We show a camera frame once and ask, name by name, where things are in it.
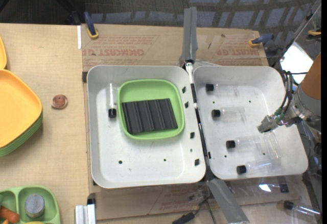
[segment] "clear plastic tube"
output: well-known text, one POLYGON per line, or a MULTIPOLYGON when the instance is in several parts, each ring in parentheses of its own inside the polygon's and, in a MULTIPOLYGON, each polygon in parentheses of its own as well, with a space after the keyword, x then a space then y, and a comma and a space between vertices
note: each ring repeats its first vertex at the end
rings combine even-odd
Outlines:
POLYGON ((262 152, 260 135, 237 137, 234 140, 226 141, 226 148, 229 151, 251 151, 258 149, 262 152))
POLYGON ((280 201, 279 204, 281 208, 292 217, 297 217, 306 221, 318 221, 321 219, 321 211, 316 207, 292 201, 280 201))
POLYGON ((219 110, 212 110, 213 118, 221 120, 245 120, 244 107, 222 107, 219 110))
POLYGON ((281 148, 276 139, 274 132, 269 132, 261 135, 239 138, 238 145, 242 148, 248 148, 249 146, 254 149, 258 149, 264 159, 248 161, 243 165, 237 166, 238 174, 251 174, 258 171, 274 171, 278 169, 282 163, 281 148))
POLYGON ((110 83, 106 89, 106 108, 109 118, 116 118, 117 115, 117 88, 110 83))
POLYGON ((205 90, 208 94, 215 94, 217 96, 238 96, 239 95, 237 86, 232 83, 229 83, 229 82, 206 84, 205 90))
POLYGON ((239 175, 243 174, 253 174, 262 171, 274 171, 281 164, 280 159, 263 159, 263 160, 255 160, 244 163, 243 165, 239 165, 236 167, 236 171, 239 175))

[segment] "metal bracket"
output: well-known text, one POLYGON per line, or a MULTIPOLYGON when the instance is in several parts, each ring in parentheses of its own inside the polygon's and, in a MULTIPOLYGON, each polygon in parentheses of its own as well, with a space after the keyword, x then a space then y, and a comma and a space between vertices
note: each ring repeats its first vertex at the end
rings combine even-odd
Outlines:
POLYGON ((196 60, 196 50, 198 49, 198 41, 196 38, 196 7, 190 7, 184 10, 184 30, 183 30, 183 48, 179 58, 179 64, 182 67, 186 60, 196 60))
POLYGON ((88 204, 87 206, 77 205, 74 209, 75 224, 96 224, 96 206, 88 204))
POLYGON ((250 222, 223 180, 213 179, 208 182, 208 187, 228 223, 241 224, 250 222))

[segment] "black cable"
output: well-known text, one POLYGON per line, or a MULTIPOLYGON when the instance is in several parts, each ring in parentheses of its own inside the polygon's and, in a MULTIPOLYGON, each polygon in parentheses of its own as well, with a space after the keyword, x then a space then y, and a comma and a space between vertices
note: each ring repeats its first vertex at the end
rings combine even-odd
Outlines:
POLYGON ((205 200, 203 200, 201 203, 199 203, 199 208, 196 210, 196 212, 190 212, 186 215, 183 215, 182 217, 180 217, 179 219, 175 220, 173 222, 173 224, 185 224, 186 222, 191 221, 192 219, 195 218, 195 215, 199 213, 203 203, 207 200, 208 198, 206 198, 205 200))
POLYGON ((211 210, 211 208, 210 208, 209 202, 208 202, 207 200, 205 200, 205 203, 206 203, 207 206, 208 206, 208 210, 209 210, 209 213, 210 213, 210 215, 211 215, 211 218, 213 219, 214 224, 217 224, 217 221, 216 221, 216 219, 215 219, 215 216, 214 216, 214 214, 213 214, 213 212, 212 212, 212 210, 211 210))
POLYGON ((285 106, 285 108, 284 108, 284 110, 283 110, 283 113, 284 113, 284 114, 286 114, 287 109, 288 109, 289 106, 290 106, 291 99, 292 99, 292 89, 293 89, 293 76, 292 76, 292 74, 291 74, 289 71, 288 71, 287 73, 288 73, 289 78, 290 78, 290 89, 289 89, 288 96, 287 96, 287 98, 288 98, 288 100, 287 100, 287 104, 286 104, 286 106, 285 106))
POLYGON ((284 71, 284 75, 285 77, 287 78, 287 82, 286 82, 286 92, 285 92, 285 96, 284 96, 284 99, 283 99, 283 102, 280 106, 280 108, 282 109, 285 102, 286 102, 286 99, 287 99, 287 96, 288 96, 288 92, 289 92, 289 87, 290 87, 290 77, 288 76, 288 73, 286 71, 284 71))
POLYGON ((304 71, 304 72, 291 72, 291 74, 307 74, 308 72, 307 71, 304 71))

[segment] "green compartment tray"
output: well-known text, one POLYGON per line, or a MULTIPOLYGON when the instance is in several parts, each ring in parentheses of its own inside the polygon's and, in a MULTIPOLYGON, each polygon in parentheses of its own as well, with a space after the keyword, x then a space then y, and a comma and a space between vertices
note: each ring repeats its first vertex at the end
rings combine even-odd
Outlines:
POLYGON ((41 221, 45 224, 60 224, 60 214, 57 200, 54 194, 46 187, 40 185, 20 186, 0 190, 4 197, 2 206, 18 213, 19 222, 17 224, 26 224, 32 221, 41 221), (32 194, 39 194, 44 198, 44 213, 38 218, 30 218, 25 212, 25 200, 32 194))
POLYGON ((119 117, 125 134, 133 139, 153 140, 177 136, 184 128, 184 112, 178 89, 174 84, 161 79, 142 79, 127 81, 118 90, 119 117), (153 99, 170 99, 177 128, 155 132, 131 134, 128 132, 122 103, 148 101, 153 99))

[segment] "white plastic tray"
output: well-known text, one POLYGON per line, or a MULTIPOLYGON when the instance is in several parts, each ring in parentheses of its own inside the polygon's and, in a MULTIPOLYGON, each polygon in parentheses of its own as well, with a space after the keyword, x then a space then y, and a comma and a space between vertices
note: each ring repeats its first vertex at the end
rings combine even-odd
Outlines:
POLYGON ((103 188, 195 183, 205 174, 201 139, 188 74, 177 66, 93 67, 87 75, 90 157, 93 180, 103 188), (106 91, 137 79, 164 79, 179 90, 185 126, 172 138, 135 140, 125 135, 119 116, 108 117, 106 91))
POLYGON ((281 150, 281 164, 273 170, 237 174, 236 167, 264 158, 259 150, 230 151, 226 141, 257 135, 257 126, 281 105, 285 87, 279 73, 271 67, 200 66, 193 73, 200 118, 211 170, 220 179, 258 178, 296 175, 306 171, 308 159, 296 125, 274 130, 281 150), (206 84, 218 84, 219 95, 208 94, 206 84), (213 119, 212 109, 243 107, 244 119, 213 119))

